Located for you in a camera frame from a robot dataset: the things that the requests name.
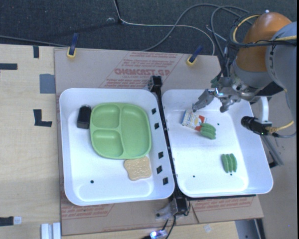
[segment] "divided green plate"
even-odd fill
[[[151,149],[150,122],[143,108],[102,103],[91,112],[90,134],[97,154],[113,159],[144,157]]]

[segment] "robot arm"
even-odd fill
[[[253,17],[257,19],[243,43],[237,42],[237,29]],[[276,12],[248,15],[233,26],[230,40],[239,51],[230,65],[229,75],[214,79],[215,90],[206,89],[193,105],[193,111],[207,106],[214,97],[222,103],[220,112],[241,99],[256,102],[257,94],[275,82],[287,92],[287,102],[297,125],[297,22]]]

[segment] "wooden surface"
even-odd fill
[[[54,75],[53,47],[0,44],[0,217],[21,216],[22,224],[0,227],[0,238],[39,239],[40,225],[60,222],[55,94],[41,94],[39,75]],[[34,109],[52,127],[34,126]],[[140,239],[151,230],[67,236],[69,239]],[[169,237],[237,239],[235,222],[176,226]]]

